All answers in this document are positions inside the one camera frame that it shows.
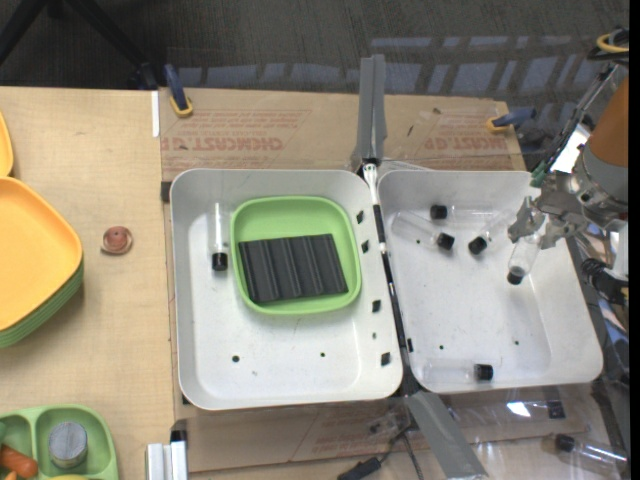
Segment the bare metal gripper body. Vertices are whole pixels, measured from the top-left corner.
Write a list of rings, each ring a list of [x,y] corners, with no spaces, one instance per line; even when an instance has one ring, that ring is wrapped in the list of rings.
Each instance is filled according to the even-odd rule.
[[[604,182],[586,171],[546,175],[536,206],[543,212],[574,224],[598,227],[624,227],[628,223],[628,204],[607,191]]]

